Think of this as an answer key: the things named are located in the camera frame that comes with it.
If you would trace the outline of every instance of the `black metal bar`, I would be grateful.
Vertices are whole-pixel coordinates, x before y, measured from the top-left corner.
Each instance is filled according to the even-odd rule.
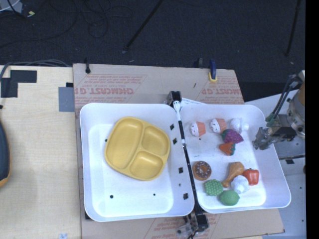
[[[127,43],[127,45],[125,45],[125,47],[123,48],[122,53],[126,53],[130,47],[130,45],[134,42],[134,40],[136,39],[136,37],[139,35],[139,33],[142,31],[142,29],[146,26],[146,24],[148,23],[148,21],[151,19],[151,17],[155,14],[155,12],[157,11],[157,9],[159,8],[159,6],[162,4],[164,0],[159,0],[158,3],[156,4],[156,6],[154,7],[154,9],[152,10],[152,12],[149,14],[149,16],[146,18],[146,20],[143,22],[143,24],[140,26],[140,28],[137,30],[137,32],[134,34],[134,36],[132,37],[132,39]]]
[[[289,39],[289,43],[288,43],[288,47],[287,47],[287,51],[285,53],[285,56],[288,56],[289,53],[290,53],[291,44],[293,42],[293,38],[294,38],[294,34],[295,34],[295,29],[296,29],[296,23],[297,23],[298,13],[299,13],[299,9],[300,9],[300,4],[301,4],[301,0],[298,0],[297,1],[297,5],[296,5],[294,22],[293,22],[293,26],[292,26],[292,29],[291,29],[290,39]]]

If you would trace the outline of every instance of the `toy food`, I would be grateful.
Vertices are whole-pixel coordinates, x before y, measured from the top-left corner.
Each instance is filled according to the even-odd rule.
[[[208,179],[211,175],[211,167],[205,161],[197,161],[193,164],[194,178],[200,181]]]
[[[243,176],[247,178],[249,185],[256,185],[259,182],[259,171],[257,169],[246,169]]]
[[[241,133],[242,131],[247,131],[249,128],[249,125],[244,122],[242,118],[234,118],[230,121],[230,128],[235,130],[238,133]]]
[[[214,133],[222,133],[227,129],[227,126],[224,119],[212,119],[210,122],[210,128]]]
[[[216,179],[208,180],[204,183],[205,192],[209,196],[218,196],[223,192],[223,185]]]
[[[229,165],[229,171],[227,178],[222,182],[224,188],[229,187],[229,183],[232,179],[234,179],[237,175],[243,174],[245,168],[241,162],[233,162]]]
[[[237,194],[242,194],[249,190],[248,180],[243,175],[237,175],[230,183],[230,186]]]
[[[206,127],[203,122],[196,121],[190,125],[190,132],[193,136],[200,137],[206,133]]]
[[[232,141],[234,143],[240,143],[244,140],[243,137],[233,129],[224,130],[221,134],[221,137],[223,138],[224,142]]]
[[[226,142],[226,143],[222,143],[219,145],[219,149],[223,152],[225,152],[226,155],[228,156],[232,156],[235,153],[235,148],[236,144],[232,141],[230,142]]]
[[[219,200],[224,205],[236,205],[239,201],[239,195],[234,190],[225,190],[219,195]]]

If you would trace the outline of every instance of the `green toy vegetable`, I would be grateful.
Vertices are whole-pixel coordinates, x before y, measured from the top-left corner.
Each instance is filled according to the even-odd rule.
[[[259,171],[257,169],[247,169],[243,172],[247,178],[249,185],[256,185],[259,182]]]

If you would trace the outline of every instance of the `toy donut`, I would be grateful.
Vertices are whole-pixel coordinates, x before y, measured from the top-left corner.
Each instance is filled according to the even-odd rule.
[[[197,161],[193,164],[194,178],[200,181],[208,179],[211,175],[211,167],[205,161]]]

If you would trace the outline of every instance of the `cardboard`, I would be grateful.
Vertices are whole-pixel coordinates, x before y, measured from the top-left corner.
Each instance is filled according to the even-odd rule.
[[[138,219],[99,223],[86,219],[79,112],[88,103],[164,103],[170,91],[181,91],[183,98],[206,104],[244,104],[233,70],[217,69],[216,82],[208,79],[209,69],[163,68],[74,64],[74,97],[79,166],[82,237],[179,238],[176,229],[183,217]],[[278,209],[206,214],[209,228],[197,234],[200,239],[226,239],[283,233]]]

